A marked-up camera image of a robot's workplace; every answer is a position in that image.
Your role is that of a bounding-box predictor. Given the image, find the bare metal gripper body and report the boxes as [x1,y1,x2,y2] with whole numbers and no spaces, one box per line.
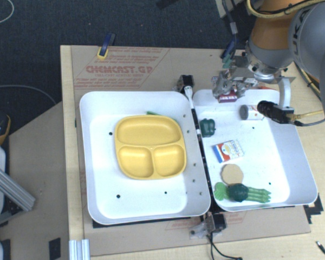
[224,56,282,86]

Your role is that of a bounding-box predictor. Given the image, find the dark red small carton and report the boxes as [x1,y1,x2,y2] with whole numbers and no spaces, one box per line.
[218,89,238,103]

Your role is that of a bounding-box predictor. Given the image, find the white can with grey lid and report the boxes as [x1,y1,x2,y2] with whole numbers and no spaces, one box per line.
[239,104,263,121]

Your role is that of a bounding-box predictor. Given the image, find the dark green bell pepper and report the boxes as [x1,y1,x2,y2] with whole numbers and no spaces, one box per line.
[199,118,217,138]

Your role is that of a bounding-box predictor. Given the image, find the thin black and white rod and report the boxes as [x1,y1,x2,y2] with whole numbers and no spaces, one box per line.
[184,86,211,214]

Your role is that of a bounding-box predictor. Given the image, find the white orange and blue carton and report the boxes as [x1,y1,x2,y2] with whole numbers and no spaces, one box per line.
[212,139,245,164]

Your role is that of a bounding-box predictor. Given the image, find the white plastic tray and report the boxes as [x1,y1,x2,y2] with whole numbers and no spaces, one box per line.
[79,90,212,225]
[192,88,319,212]

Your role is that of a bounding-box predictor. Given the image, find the yellow divided plate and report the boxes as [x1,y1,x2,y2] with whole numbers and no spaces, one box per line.
[114,114,188,181]

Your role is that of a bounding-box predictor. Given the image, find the tan round biscuit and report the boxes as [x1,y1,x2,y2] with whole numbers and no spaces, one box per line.
[220,164,245,186]

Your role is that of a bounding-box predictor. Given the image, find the brown cardboard board red print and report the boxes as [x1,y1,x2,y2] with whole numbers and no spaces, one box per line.
[70,45,312,257]

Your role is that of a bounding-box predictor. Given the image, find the dark green broccoli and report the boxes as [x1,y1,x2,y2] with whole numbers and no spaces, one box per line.
[227,183,250,203]

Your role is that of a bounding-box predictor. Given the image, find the light green leaf vegetable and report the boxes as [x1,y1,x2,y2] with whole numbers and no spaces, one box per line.
[213,181,231,201]

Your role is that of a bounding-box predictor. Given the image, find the green asparagus bundle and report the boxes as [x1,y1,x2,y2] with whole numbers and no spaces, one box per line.
[244,186,272,204]

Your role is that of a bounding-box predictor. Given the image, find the black block with thin wires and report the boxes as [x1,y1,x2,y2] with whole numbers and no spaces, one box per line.
[189,212,228,239]
[174,74,194,92]

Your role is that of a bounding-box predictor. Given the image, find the black cylinder on white bracket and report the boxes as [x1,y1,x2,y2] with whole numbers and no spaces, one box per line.
[256,77,296,125]

